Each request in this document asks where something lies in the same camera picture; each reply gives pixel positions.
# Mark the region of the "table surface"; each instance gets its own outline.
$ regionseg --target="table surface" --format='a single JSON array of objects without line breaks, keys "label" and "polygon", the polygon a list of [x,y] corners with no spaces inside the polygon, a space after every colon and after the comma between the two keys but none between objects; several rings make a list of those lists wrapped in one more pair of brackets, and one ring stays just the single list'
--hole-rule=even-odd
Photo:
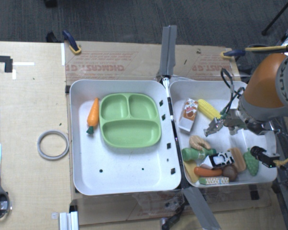
[{"label": "table surface", "polygon": [[[16,79],[4,73],[0,63],[1,185],[9,193],[12,210],[0,220],[0,229],[58,229],[57,214],[69,212],[71,202],[70,160],[47,161],[37,152],[39,136],[51,129],[68,134],[66,75],[61,44],[0,42],[0,56],[13,62]],[[43,139],[51,155],[64,150],[54,135]],[[266,207],[216,212],[222,229],[285,229],[277,196],[267,191]],[[85,230],[160,229],[159,219],[81,226]],[[201,229],[195,215],[182,216],[172,229]]]}]

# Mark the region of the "yellow corn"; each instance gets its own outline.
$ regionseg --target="yellow corn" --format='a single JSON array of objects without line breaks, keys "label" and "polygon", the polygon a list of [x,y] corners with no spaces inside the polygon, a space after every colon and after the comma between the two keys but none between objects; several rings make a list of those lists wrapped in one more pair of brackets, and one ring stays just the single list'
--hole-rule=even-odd
[{"label": "yellow corn", "polygon": [[198,107],[197,109],[207,116],[210,120],[214,119],[214,117],[220,119],[221,114],[207,101],[203,99],[198,100]]}]

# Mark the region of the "green bottle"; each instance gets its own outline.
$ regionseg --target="green bottle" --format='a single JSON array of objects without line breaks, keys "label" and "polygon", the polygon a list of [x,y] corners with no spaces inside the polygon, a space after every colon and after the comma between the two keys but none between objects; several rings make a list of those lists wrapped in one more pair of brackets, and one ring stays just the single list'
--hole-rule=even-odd
[{"label": "green bottle", "polygon": [[182,153],[182,159],[184,161],[197,160],[197,159],[204,160],[205,157],[216,154],[216,150],[215,149],[207,150],[206,148],[202,148],[202,150],[197,150],[194,148],[184,148],[181,150],[181,153]]}]

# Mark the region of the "green toy vegetable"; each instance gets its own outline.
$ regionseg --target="green toy vegetable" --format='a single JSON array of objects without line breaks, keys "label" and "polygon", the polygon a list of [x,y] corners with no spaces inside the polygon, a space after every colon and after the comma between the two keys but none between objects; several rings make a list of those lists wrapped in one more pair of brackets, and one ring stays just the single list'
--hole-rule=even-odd
[{"label": "green toy vegetable", "polygon": [[258,172],[259,161],[251,155],[250,148],[248,148],[248,151],[244,153],[243,157],[249,172],[252,176],[255,176]]}]

